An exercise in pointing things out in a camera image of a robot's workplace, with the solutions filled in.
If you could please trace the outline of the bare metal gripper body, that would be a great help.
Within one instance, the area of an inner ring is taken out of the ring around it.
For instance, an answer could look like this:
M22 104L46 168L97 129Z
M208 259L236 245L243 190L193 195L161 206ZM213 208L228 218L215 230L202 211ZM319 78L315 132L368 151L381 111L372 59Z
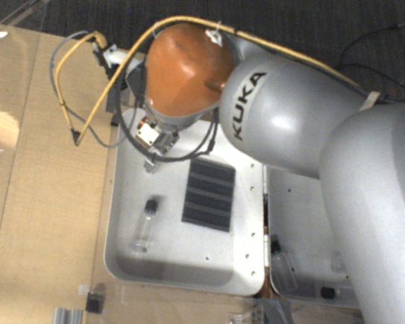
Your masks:
M169 151L179 141L177 131L163 128L148 117L143 117L134 132L134 148L144 155L156 155L167 158Z

